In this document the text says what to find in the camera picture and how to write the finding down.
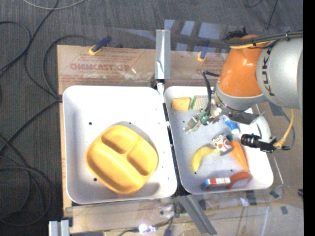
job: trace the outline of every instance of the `cheese block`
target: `cheese block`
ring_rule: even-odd
[[[172,101],[172,109],[177,111],[188,111],[190,105],[190,97],[174,98]]]

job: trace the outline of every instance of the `orange robot arm part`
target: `orange robot arm part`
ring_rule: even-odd
[[[257,35],[246,35],[240,39],[255,38]],[[264,47],[266,43],[257,44]],[[218,78],[220,90],[234,97],[253,97],[261,95],[256,79],[256,65],[261,48],[231,49]]]

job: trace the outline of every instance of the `toy banana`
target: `toy banana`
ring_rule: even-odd
[[[192,166],[192,169],[195,171],[195,173],[199,170],[199,167],[201,165],[203,158],[209,153],[215,152],[215,151],[217,151],[216,148],[210,148],[208,146],[204,146],[195,152],[191,160],[191,166]]]

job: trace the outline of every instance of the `carrot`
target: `carrot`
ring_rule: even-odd
[[[240,143],[236,140],[231,141],[232,145],[232,154],[236,158],[236,160],[243,166],[244,170],[248,171],[248,164],[245,157],[245,154],[243,152],[243,149],[240,145]]]

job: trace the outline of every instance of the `white object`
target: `white object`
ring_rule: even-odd
[[[78,204],[165,198],[177,189],[170,142],[159,93],[147,87],[72,86],[63,94],[66,187]],[[131,195],[118,195],[85,164],[85,152],[105,129],[124,124],[153,145],[158,166],[145,185]]]
[[[170,127],[173,136],[174,150],[179,169],[182,186],[192,194],[205,194],[201,189],[201,183],[208,178],[230,177],[233,174],[243,171],[242,166],[233,157],[232,153],[220,156],[218,153],[207,155],[197,172],[191,166],[191,159],[194,153],[201,147],[211,145],[211,140],[222,133],[228,134],[230,128],[224,123],[223,119],[211,123],[207,126],[201,125],[196,131],[186,133],[183,129],[190,118],[198,113],[198,110],[187,112],[174,111],[171,109],[172,99],[188,96],[191,99],[195,95],[207,95],[206,87],[180,87],[172,86],[165,90],[165,103],[167,106]],[[259,135],[257,125],[239,123],[241,134]],[[233,192],[235,190],[255,190],[264,189],[273,183],[273,173],[269,160],[265,152],[258,148],[244,147],[243,150],[247,158],[251,178],[245,186],[223,190],[211,190],[211,192]]]

